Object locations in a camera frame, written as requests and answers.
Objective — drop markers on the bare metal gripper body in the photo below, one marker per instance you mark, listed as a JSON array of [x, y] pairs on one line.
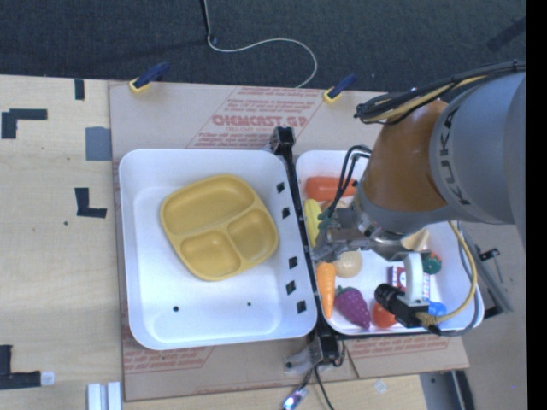
[[348, 229]]

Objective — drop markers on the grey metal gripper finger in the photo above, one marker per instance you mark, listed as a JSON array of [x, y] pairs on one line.
[[321, 254], [331, 236]]

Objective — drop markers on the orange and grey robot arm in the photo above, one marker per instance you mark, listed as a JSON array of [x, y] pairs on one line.
[[470, 152]]

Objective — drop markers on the yellow corn cob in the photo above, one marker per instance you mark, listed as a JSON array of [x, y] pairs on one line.
[[312, 218]]

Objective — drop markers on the thin black rod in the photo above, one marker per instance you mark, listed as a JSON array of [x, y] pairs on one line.
[[304, 233]]

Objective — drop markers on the beige round toy food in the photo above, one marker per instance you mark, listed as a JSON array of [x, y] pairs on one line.
[[349, 265]]

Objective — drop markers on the orange carrot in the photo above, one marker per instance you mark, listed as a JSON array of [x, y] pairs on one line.
[[326, 284]]

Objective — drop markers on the red-orange sausage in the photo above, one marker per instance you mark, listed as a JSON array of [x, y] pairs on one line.
[[322, 187]]

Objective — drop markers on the purple grapes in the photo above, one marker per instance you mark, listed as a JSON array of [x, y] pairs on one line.
[[352, 308]]

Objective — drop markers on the red and white carton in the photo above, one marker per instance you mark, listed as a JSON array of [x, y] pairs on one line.
[[396, 277]]

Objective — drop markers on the beige cone-shaped toy food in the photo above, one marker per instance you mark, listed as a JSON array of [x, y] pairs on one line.
[[416, 241]]

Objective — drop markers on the orange round fruit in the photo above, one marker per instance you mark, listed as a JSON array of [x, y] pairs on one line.
[[381, 318]]

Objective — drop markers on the green and orange doughnut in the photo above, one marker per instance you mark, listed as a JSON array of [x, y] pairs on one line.
[[432, 264]]

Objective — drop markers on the yellow divided plate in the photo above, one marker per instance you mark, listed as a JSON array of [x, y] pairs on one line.
[[213, 224]]

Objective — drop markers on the white plastic tray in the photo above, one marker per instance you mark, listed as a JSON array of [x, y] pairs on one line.
[[213, 314], [448, 280]]

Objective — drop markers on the blue round object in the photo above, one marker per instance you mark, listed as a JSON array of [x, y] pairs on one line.
[[438, 308]]

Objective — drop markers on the brown cardboard board red print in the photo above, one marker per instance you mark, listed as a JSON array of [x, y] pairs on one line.
[[171, 118]]

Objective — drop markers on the black cylinder on white bracket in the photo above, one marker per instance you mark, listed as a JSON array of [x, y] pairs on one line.
[[399, 303]]

